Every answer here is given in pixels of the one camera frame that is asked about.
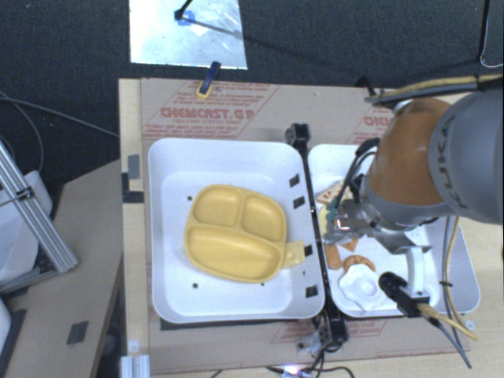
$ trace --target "black fabric backdrop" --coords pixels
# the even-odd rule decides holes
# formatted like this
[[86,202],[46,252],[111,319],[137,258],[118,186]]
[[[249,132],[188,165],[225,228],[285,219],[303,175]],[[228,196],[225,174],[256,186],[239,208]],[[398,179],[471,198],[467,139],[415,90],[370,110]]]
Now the black fabric backdrop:
[[[492,0],[489,62],[502,62],[502,2]],[[246,71],[220,80],[379,87],[501,72],[476,60],[484,0],[239,0]],[[128,0],[0,0],[0,90],[118,131],[121,77],[202,78],[205,69],[133,65]],[[27,112],[46,146],[43,179],[60,186],[119,157],[117,139]],[[0,105],[0,135],[20,168],[39,163],[26,121]]]

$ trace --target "yellow plate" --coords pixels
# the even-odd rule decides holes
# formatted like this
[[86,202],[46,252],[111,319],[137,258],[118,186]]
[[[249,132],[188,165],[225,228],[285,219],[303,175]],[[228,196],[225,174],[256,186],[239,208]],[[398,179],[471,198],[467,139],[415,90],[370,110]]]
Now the yellow plate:
[[184,248],[199,269],[261,283],[304,261],[303,242],[286,244],[287,222],[278,203],[254,191],[211,185],[195,198]]

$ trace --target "brown cardboard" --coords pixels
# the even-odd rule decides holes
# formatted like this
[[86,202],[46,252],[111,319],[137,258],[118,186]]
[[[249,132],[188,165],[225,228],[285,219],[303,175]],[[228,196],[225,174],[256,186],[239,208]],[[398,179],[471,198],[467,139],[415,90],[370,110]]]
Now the brown cardboard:
[[[364,88],[214,83],[207,100],[196,98],[198,81],[142,80],[143,156],[163,137],[283,141],[292,123],[308,123],[309,146],[356,144],[380,136],[391,111],[364,101]],[[146,252],[150,258],[148,170]],[[150,268],[148,267],[150,287]],[[153,374],[310,363],[298,344],[310,336],[311,321],[241,324],[161,330],[149,299],[150,364]],[[350,321],[350,340],[329,361],[453,352],[444,336],[421,319]]]

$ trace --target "metal sheet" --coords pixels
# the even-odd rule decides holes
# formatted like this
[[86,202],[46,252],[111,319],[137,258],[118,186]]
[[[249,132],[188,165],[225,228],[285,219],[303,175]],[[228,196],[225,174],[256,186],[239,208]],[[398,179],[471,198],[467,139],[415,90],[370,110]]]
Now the metal sheet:
[[246,69],[238,0],[129,0],[133,63]]

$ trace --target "clip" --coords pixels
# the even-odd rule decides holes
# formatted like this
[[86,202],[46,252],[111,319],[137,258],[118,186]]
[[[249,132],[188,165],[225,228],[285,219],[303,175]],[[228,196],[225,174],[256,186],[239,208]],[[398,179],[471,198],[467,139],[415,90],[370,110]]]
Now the clip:
[[218,61],[212,62],[210,69],[206,73],[205,79],[198,85],[198,90],[196,90],[196,95],[198,98],[207,99],[212,90],[212,81],[214,81],[221,71],[221,63]]

